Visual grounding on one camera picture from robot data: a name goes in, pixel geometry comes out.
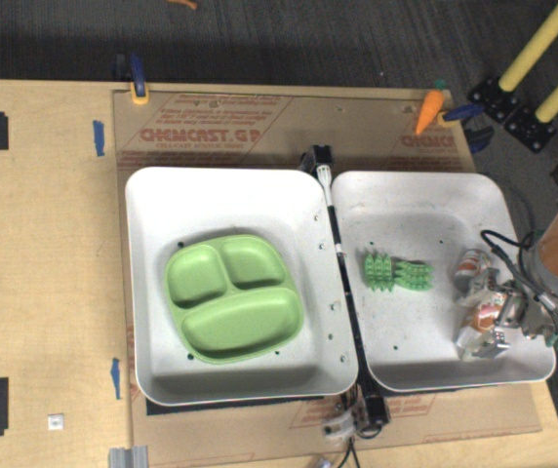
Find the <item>black floor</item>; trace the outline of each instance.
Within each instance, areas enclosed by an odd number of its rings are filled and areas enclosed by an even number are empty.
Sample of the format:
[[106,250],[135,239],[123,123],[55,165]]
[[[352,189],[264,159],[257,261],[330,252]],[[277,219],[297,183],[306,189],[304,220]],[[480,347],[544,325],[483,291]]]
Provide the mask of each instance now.
[[[461,101],[558,2],[196,1],[193,12],[164,0],[0,0],[0,78],[110,80],[114,55],[136,52],[151,81],[430,88],[443,78]],[[556,85],[558,39],[517,93],[537,106]],[[504,191],[518,235],[547,227],[558,136],[535,155],[497,128],[475,162]],[[548,384],[558,410],[558,369]]]

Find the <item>carrot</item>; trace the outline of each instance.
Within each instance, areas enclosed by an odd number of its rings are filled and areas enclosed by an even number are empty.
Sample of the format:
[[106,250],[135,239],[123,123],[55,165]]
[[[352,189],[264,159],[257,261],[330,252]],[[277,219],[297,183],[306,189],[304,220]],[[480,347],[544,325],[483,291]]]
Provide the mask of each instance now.
[[418,124],[416,125],[416,135],[419,136],[426,127],[435,119],[437,113],[444,105],[444,94],[439,90],[432,90],[424,98],[422,107],[419,110]]

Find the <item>soda can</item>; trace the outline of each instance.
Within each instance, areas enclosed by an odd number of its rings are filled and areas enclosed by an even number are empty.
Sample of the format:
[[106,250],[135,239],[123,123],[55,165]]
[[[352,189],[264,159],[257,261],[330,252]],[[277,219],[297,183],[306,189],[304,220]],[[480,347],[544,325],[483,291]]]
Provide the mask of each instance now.
[[467,293],[470,282],[481,272],[492,266],[490,258],[482,250],[468,250],[458,263],[453,284],[462,293]]

